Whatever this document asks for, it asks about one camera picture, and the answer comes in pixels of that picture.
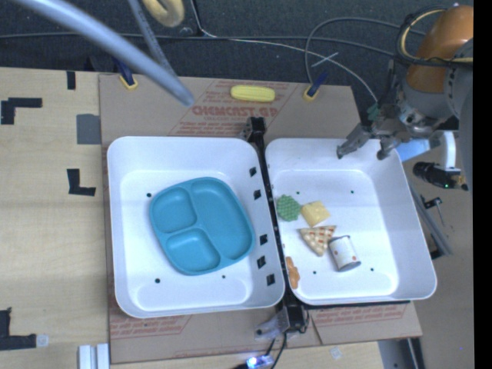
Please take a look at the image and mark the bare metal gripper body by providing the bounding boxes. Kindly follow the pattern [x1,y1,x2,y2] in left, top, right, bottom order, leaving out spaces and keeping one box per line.
[367,105,437,141]

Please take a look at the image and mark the white plastic tray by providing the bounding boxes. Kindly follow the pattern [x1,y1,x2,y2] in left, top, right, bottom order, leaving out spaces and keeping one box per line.
[106,135,286,319]
[264,137,438,306]

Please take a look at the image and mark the yellow cheese wedge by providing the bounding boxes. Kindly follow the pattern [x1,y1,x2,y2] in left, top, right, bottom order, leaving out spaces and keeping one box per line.
[300,201,331,228]

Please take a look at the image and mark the green grapes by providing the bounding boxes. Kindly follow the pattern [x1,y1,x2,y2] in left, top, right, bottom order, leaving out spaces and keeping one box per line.
[275,194,303,222]

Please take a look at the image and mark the pizza slice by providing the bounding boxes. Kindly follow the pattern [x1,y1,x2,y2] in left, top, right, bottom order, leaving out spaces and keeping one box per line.
[298,224,337,258]

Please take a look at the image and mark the white can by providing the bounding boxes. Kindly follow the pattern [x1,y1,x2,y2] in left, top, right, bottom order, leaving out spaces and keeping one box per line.
[327,234,362,272]

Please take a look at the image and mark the yellow corn cob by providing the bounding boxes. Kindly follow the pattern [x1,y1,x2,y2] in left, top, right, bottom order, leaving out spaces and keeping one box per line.
[230,85,277,103]

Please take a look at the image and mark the orange toy food piece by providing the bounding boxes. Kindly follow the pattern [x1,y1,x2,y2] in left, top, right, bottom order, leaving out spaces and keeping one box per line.
[284,256,301,289]

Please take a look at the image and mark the blue divided plate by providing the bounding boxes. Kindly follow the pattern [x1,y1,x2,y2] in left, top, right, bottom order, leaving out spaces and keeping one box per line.
[148,176,256,276]

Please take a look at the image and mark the brown cardboard board red print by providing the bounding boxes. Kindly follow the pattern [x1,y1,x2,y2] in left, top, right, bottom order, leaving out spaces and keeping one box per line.
[98,74,424,364]

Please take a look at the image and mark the black cylinder on white bracket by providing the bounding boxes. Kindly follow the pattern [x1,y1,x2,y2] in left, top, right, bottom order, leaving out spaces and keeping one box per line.
[412,128,463,190]

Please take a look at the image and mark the black block with wires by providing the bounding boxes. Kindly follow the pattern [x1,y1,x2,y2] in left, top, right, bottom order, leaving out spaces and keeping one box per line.
[281,301,309,332]
[244,116,268,144]

